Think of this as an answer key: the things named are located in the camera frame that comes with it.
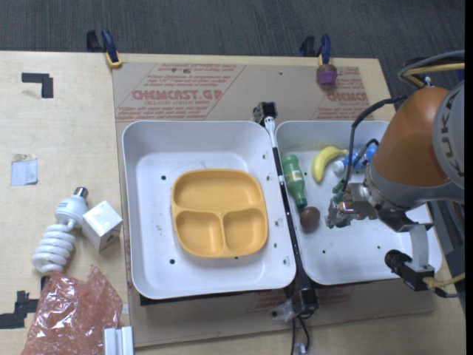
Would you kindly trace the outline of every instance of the wooden table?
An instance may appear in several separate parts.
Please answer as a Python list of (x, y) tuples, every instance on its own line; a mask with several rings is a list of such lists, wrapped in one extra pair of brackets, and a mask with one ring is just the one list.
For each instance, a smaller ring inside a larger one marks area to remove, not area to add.
[[(308, 66), (314, 58), (267, 58), (203, 55), (122, 54), (128, 62), (261, 64)], [(333, 59), (337, 67), (358, 67), (370, 103), (389, 97), (381, 67), (375, 59)], [(42, 99), (39, 85), (21, 82), (22, 72), (49, 73), (54, 98)], [(120, 212), (120, 181), (115, 133), (112, 72), (103, 54), (0, 52), (0, 314), (14, 309), (17, 291), (39, 296), (41, 275), (30, 258), (54, 210), (77, 186), (89, 190), (89, 206), (102, 200)], [(375, 118), (388, 121), (393, 108)], [(11, 162), (17, 154), (38, 158), (38, 182), (10, 186)], [(77, 235), (76, 250), (67, 269), (85, 280), (95, 264), (127, 303), (123, 242), (98, 253)], [(439, 275), (447, 278), (445, 266)], [(434, 299), (428, 314), (375, 319), (310, 329), (311, 354), (466, 354), (466, 321), (456, 299)], [(0, 353), (19, 354), (26, 328), (0, 330)], [(128, 324), (128, 316), (122, 316)], [(290, 331), (244, 337), (161, 345), (136, 350), (138, 354), (287, 354)], [(298, 332), (297, 341), (303, 341)]]

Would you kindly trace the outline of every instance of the plastic bag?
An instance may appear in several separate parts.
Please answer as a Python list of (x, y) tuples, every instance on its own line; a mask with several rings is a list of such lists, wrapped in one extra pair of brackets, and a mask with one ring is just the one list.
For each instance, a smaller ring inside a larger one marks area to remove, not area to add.
[(116, 290), (94, 266), (86, 282), (52, 273), (21, 355), (102, 354), (103, 329), (119, 326), (122, 307)]

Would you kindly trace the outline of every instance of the blue bottle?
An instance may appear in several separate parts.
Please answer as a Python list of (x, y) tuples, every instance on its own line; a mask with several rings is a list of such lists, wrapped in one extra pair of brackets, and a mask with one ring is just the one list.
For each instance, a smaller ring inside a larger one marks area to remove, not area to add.
[[(377, 149), (378, 147), (376, 146), (376, 144), (371, 143), (368, 146), (367, 151), (364, 152), (363, 156), (360, 158), (358, 163), (353, 167), (353, 170), (360, 171), (361, 169), (364, 169), (368, 164), (370, 164), (370, 161), (373, 155), (376, 153)], [(358, 153), (359, 153), (359, 150), (353, 151), (352, 162), (356, 159), (356, 157), (358, 156)], [(336, 162), (334, 162), (333, 171), (335, 171), (335, 173), (338, 174), (347, 168), (348, 157), (349, 157), (349, 154), (347, 154), (344, 160), (337, 160)]]

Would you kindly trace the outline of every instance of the brown ball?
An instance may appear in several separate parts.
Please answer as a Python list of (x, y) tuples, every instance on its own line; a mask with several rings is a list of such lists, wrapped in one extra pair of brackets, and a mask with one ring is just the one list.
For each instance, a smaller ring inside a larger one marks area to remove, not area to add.
[(315, 206), (308, 206), (299, 213), (301, 225), (304, 229), (314, 230), (320, 221), (320, 211)]

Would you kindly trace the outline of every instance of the green bottle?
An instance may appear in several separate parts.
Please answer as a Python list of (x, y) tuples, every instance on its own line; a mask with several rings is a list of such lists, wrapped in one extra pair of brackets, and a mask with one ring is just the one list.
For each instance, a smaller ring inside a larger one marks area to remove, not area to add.
[(281, 162), (287, 190), (296, 200), (297, 209), (301, 210), (307, 206), (307, 200), (304, 196), (305, 182), (299, 168), (299, 159), (291, 154), (283, 156)]

